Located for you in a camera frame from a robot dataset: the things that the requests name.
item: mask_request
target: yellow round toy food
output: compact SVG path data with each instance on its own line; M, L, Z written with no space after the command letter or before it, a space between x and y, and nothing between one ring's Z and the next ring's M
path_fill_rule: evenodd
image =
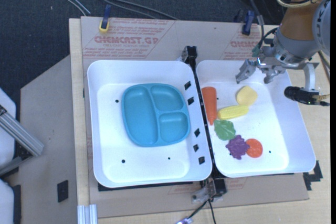
M257 92L254 89L252 89L250 86L242 87L238 91L237 96L236 96L236 100L238 104L247 105L247 106L254 104L257 98L258 98Z

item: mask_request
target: yellow corn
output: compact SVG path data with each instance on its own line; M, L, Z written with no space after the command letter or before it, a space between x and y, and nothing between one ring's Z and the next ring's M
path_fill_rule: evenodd
M239 104L220 109L217 113L217 116L220 120L229 120L239 116L243 116L247 114L247 112L248 106Z

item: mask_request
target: blue clamp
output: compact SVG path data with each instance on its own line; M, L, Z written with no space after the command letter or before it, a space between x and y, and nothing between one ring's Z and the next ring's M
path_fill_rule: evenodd
M100 25L99 25L99 31L102 32L102 33L106 33L107 30L109 29L109 26L110 26L110 22L109 22L110 12L111 12L111 5L106 5L105 11L104 11L104 18L103 18L103 20L100 21Z
M251 32L251 25L255 18L254 12L252 10L249 10L247 14L245 15L245 25L243 26L242 33L244 35L249 36Z

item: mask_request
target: white surface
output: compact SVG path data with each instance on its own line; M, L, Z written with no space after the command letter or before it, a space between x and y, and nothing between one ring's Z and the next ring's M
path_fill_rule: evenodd
M193 182L206 179L212 170L201 106L191 68L179 61L98 60L88 68L92 125L93 170L106 187ZM184 85L191 82L187 90ZM176 87L188 105L191 131L176 144L140 147L127 136L121 99L130 86L166 83ZM198 158L205 157L199 164Z
M16 106L8 95L0 88L0 104L15 118ZM15 153L15 139L0 127L0 167L9 163Z
M0 179L0 223L13 224L14 192L12 188Z
M291 85L288 74L281 74L273 82L264 84L265 75L257 69L250 78L237 84L235 75L242 64L243 61L205 60L197 66L201 88L212 86L217 90L217 110L237 105L236 93L243 86L250 86L258 93L249 112L230 121L236 135L261 142L262 156L251 158L245 154L240 160L233 158L225 147L228 141L220 140L214 125L209 125L218 170L227 177L311 171L316 158L298 104L283 93Z

